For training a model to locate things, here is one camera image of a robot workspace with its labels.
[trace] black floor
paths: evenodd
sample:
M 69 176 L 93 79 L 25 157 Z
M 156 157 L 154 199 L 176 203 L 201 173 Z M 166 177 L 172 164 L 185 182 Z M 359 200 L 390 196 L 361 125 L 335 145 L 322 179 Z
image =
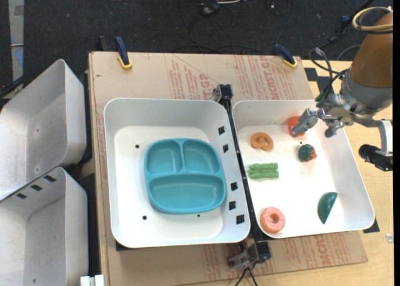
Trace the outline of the black floor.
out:
M 114 38 L 121 36 L 134 52 L 272 54 L 278 42 L 305 58 L 338 33 L 342 19 L 370 0 L 247 0 L 203 16 L 199 4 L 206 1 L 213 0 L 25 0 L 24 78 L 31 81 L 59 58 L 76 74 L 84 72 L 99 36 L 106 37 L 112 50 Z M 368 6 L 393 6 L 393 0 L 374 0 Z M 3 31 L 0 42 L 9 33 Z M 322 49 L 335 60 L 364 37 L 348 25 Z M 9 53 L 3 44 L 2 62 Z M 351 61 L 356 51 L 341 59 Z

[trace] pink donut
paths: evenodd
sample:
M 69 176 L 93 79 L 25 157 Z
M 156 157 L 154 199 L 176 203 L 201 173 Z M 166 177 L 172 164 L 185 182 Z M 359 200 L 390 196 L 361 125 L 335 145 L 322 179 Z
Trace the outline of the pink donut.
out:
M 267 233 L 278 233 L 285 226 L 285 215 L 276 207 L 267 207 L 261 212 L 261 228 Z

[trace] wooden table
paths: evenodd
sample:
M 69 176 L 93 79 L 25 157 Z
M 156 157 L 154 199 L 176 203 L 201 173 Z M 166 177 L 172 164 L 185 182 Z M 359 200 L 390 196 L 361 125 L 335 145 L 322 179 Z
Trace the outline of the wooden table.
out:
M 316 68 L 319 76 L 328 76 L 328 72 L 318 68 L 311 61 L 303 61 L 304 67 Z M 348 68 L 350 62 L 331 62 L 332 69 L 341 71 Z M 312 94 L 317 96 L 319 89 L 316 82 L 309 82 Z M 337 92 L 340 82 L 334 83 Z M 91 91 L 91 109 L 95 94 Z M 96 124 L 96 116 L 92 113 L 92 123 Z M 375 116 L 375 119 L 392 119 L 392 106 L 383 110 Z M 394 233 L 393 225 L 393 172 L 383 172 L 370 163 L 365 163 L 358 154 L 358 149 L 363 144 L 371 144 L 380 147 L 380 136 L 378 129 L 368 129 L 355 124 L 345 128 L 350 145 L 354 152 L 361 175 L 364 179 L 368 194 L 374 207 L 376 219 L 380 228 L 378 232 L 359 232 L 364 245 L 368 261 L 362 264 L 343 265 L 340 267 L 328 267 L 323 269 L 303 270 L 283 274 L 272 274 L 257 276 L 256 282 L 259 286 L 274 285 L 394 285 L 394 243 L 391 237 Z M 99 225 L 99 244 L 101 270 L 106 276 L 108 284 L 108 256 L 106 248 L 106 236 L 104 228 L 104 205 L 101 198 L 101 189 L 97 185 L 97 221 Z M 192 284 L 197 286 L 232 286 L 237 280 L 220 280 L 217 282 Z M 240 285 L 253 285 L 251 278 L 246 277 Z

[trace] white plastic tray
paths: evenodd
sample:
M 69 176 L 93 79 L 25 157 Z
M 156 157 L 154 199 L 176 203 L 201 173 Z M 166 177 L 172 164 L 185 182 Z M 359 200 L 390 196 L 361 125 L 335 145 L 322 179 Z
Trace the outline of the white plastic tray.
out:
M 277 162 L 278 179 L 249 179 L 257 220 L 265 207 L 277 207 L 286 225 L 274 238 L 361 230 L 372 226 L 374 211 L 359 173 L 346 133 L 339 129 L 331 138 L 324 136 L 325 123 L 319 121 L 304 136 L 288 132 L 290 117 L 306 108 L 316 109 L 314 101 L 241 101 L 232 109 L 239 148 L 246 170 L 254 163 Z M 274 149 L 263 151 L 250 145 L 250 137 L 265 132 Z M 303 144 L 315 147 L 317 158 L 301 162 L 297 151 Z M 338 196 L 323 224 L 318 217 L 318 201 L 325 192 Z
M 0 285 L 79 285 L 88 274 L 84 189 L 57 167 L 0 203 Z
M 129 248 L 217 244 L 248 236 L 247 202 L 223 106 L 213 101 L 113 99 L 104 108 L 104 125 L 111 228 L 120 244 Z M 199 139 L 216 149 L 227 186 L 226 200 L 217 209 L 176 215 L 152 207 L 144 156 L 153 142 L 170 138 Z
M 79 162 L 85 148 L 83 85 L 58 60 L 0 112 L 0 200 L 57 166 Z

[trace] cardboard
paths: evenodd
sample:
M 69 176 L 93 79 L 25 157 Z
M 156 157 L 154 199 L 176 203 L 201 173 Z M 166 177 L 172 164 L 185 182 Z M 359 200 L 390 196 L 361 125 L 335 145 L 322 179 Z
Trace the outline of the cardboard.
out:
M 172 286 L 236 279 L 228 267 L 239 246 L 195 245 L 117 250 L 111 232 L 103 110 L 116 97 L 210 99 L 218 84 L 232 85 L 232 101 L 312 99 L 301 60 L 295 69 L 277 56 L 129 53 L 124 70 L 116 52 L 89 55 L 94 160 L 102 273 L 108 285 Z M 272 259 L 254 275 L 347 265 L 367 261 L 358 232 L 296 237 L 269 242 Z

